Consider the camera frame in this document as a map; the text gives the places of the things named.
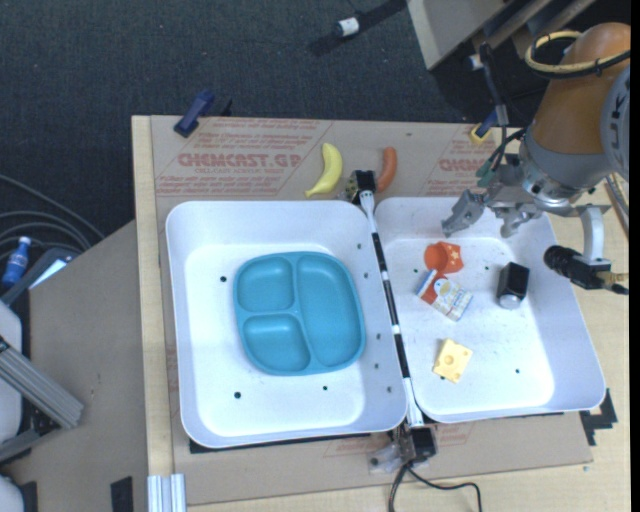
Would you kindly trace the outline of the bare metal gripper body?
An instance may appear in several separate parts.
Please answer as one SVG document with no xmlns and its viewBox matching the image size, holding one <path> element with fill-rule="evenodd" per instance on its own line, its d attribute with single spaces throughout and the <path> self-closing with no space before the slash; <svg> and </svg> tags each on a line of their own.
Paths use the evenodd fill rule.
<svg viewBox="0 0 640 512">
<path fill-rule="evenodd" d="M 587 168 L 501 164 L 481 171 L 483 203 L 495 214 L 575 214 L 574 203 L 596 185 Z"/>
</svg>

